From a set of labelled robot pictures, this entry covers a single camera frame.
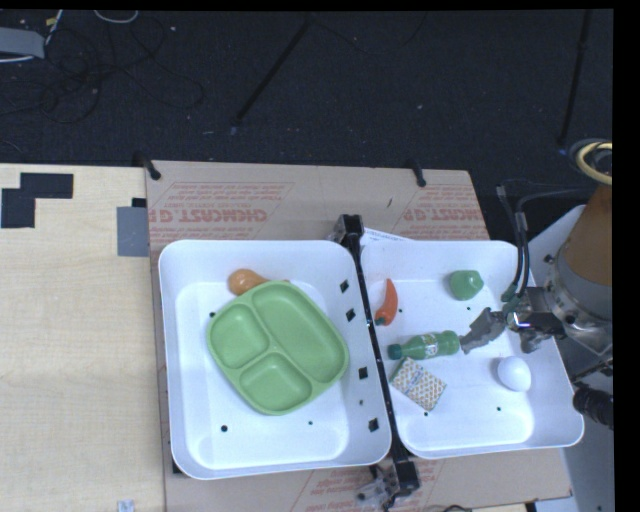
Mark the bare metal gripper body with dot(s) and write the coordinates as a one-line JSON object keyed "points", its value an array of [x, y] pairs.
{"points": [[542, 312]]}

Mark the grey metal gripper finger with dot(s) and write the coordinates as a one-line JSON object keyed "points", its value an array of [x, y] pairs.
{"points": [[481, 332], [533, 342]]}

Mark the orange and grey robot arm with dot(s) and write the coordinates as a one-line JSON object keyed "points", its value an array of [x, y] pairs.
{"points": [[592, 235]]}

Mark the white toy egg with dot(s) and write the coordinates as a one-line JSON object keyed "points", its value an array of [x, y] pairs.
{"points": [[514, 374]]}

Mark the green toy pepper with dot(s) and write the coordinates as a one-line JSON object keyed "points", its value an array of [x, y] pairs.
{"points": [[465, 285]]}

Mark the green plastic bottle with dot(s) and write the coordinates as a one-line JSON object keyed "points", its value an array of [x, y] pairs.
{"points": [[430, 345]]}

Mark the white orange patterned packet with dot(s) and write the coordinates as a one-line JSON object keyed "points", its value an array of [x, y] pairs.
{"points": [[417, 385]]}

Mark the white plastic tray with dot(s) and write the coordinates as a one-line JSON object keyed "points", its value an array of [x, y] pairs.
{"points": [[475, 420], [280, 440]]}

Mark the orange toy carrot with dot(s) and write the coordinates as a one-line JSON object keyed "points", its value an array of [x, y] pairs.
{"points": [[389, 302]]}

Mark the thin black rod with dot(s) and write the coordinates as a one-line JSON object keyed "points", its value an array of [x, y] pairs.
{"points": [[375, 340]]}

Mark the white paper sheet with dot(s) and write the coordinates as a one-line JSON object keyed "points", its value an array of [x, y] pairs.
{"points": [[385, 235]]}

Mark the green divided plate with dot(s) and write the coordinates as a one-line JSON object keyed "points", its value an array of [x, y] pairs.
{"points": [[280, 345]]}

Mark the brown cardboard board red print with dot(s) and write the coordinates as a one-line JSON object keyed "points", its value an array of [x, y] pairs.
{"points": [[300, 205]]}

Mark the orange toy pear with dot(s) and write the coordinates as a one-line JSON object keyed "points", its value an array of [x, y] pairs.
{"points": [[241, 281]]}

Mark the black cylinder on white bracket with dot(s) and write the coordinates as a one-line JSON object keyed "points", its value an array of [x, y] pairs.
{"points": [[595, 402]]}

